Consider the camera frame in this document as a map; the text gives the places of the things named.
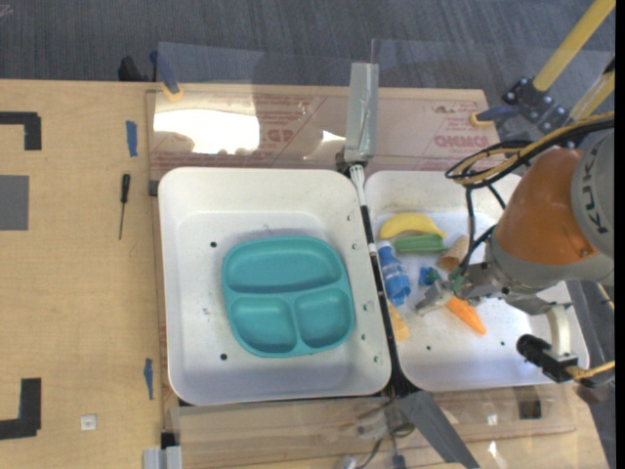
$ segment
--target white tray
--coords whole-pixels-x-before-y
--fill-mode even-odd
[[[514,190],[518,176],[508,176],[495,185],[504,199]],[[447,232],[445,245],[467,232],[467,209],[464,189],[439,172],[382,171],[374,173],[365,183],[367,204],[376,235],[385,219],[399,212],[421,212],[429,215]],[[501,207],[488,190],[474,192],[477,233],[495,224]],[[483,255],[478,249],[473,262]],[[405,265],[411,282],[406,308],[413,308],[423,296],[418,286],[419,270],[436,267],[437,255],[397,254]],[[443,277],[446,273],[439,270]],[[570,297],[562,282],[546,290],[550,301],[568,302]],[[545,316],[530,317],[503,301],[488,299],[478,306],[479,316],[487,333],[477,334],[446,309],[410,318],[410,338],[397,345],[401,369],[415,386],[432,392],[550,383],[537,366],[525,362],[517,352],[517,340],[531,333],[551,342]],[[571,348],[579,356],[579,365],[589,364],[579,322],[573,308],[567,310]]]
[[[391,362],[354,186],[326,170],[178,168],[158,188],[169,378],[194,405],[366,396]],[[222,261],[248,239],[312,235],[341,256],[354,298],[346,343],[315,355],[260,358],[229,327]]]

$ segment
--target screwdriver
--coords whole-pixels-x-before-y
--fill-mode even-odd
[[[119,239],[121,239],[121,230],[124,227],[124,209],[128,201],[128,190],[130,189],[130,174],[124,174],[121,178],[121,219],[119,220]]]

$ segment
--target toy banana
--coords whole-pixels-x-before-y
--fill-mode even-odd
[[[380,238],[387,239],[405,232],[433,233],[443,238],[447,235],[427,215],[403,212],[384,222],[380,229]]]

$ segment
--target wooden table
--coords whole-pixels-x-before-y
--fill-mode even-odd
[[[41,428],[35,437],[0,441],[0,467],[141,467],[143,449],[160,444],[146,139],[146,93],[155,88],[0,80],[0,111],[36,111],[43,145],[26,151],[23,128],[0,125],[0,175],[29,176],[27,231],[0,231],[0,419],[19,416],[22,379],[41,379]],[[138,128],[134,157],[127,121]],[[120,240],[124,172],[132,183]],[[152,363],[152,399],[146,360]],[[496,450],[491,442],[476,442],[471,447],[480,463],[606,467],[587,406],[571,387],[565,396],[574,431],[498,440]],[[97,415],[96,429],[81,425],[85,415]],[[430,448],[404,454],[412,465],[440,463]],[[531,463],[523,465],[527,456]],[[333,467],[337,459],[266,467]],[[369,467],[387,467],[388,461],[379,455]]]

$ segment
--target plastic water bottle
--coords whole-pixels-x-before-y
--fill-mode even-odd
[[[394,306],[402,306],[410,295],[410,280],[388,241],[378,243],[378,257],[387,297]]]

